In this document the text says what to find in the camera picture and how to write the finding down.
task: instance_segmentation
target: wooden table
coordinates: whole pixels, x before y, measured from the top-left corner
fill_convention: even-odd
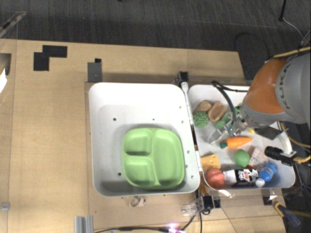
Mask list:
[[[42,52],[43,45],[67,46],[68,56],[50,58],[50,71],[33,71],[34,52]],[[95,58],[102,59],[104,81],[171,82],[178,71],[188,71],[198,82],[209,76],[243,80],[236,52],[18,40],[10,166],[0,159],[1,174],[10,173],[8,233],[72,233],[74,217],[88,214],[96,218],[95,229],[117,227],[127,224],[128,213],[146,212],[129,208],[126,198],[102,197],[98,203],[108,203],[103,225],[95,216],[103,211],[90,207],[94,198],[88,189],[85,82],[87,63]],[[131,220],[131,225],[163,224],[171,218],[182,225],[189,220],[181,217],[180,205],[193,195],[162,197],[147,198],[162,211]],[[281,196],[277,199],[284,204]],[[163,212],[169,217],[164,221]],[[3,215],[1,223],[6,222]],[[223,198],[222,208],[203,220],[203,232],[285,232],[281,217],[263,205],[259,190],[237,193],[234,200]],[[188,232],[199,228],[193,222]]]

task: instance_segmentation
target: green plate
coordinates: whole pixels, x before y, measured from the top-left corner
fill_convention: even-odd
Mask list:
[[[123,138],[122,166],[127,181],[145,189],[170,189],[185,176],[179,137],[169,130],[139,128]]]

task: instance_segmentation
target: white bottle cap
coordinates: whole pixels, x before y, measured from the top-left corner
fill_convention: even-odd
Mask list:
[[[265,182],[262,178],[258,178],[258,179],[256,180],[256,186],[258,186],[258,187],[263,187],[264,184],[266,184],[266,182]]]

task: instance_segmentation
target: orange carrot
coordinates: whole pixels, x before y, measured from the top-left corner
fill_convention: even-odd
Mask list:
[[[253,139],[251,137],[246,137],[246,136],[232,137],[232,138],[227,139],[226,142],[221,142],[220,147],[222,149],[224,149],[225,147],[228,147],[230,149],[235,149],[252,140]]]

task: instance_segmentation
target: blue plastic bottle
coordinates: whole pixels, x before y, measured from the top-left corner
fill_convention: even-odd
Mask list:
[[[266,182],[269,182],[273,175],[276,173],[277,167],[274,163],[268,162],[263,166],[263,169],[259,171],[258,179],[256,180],[256,186],[263,187]]]

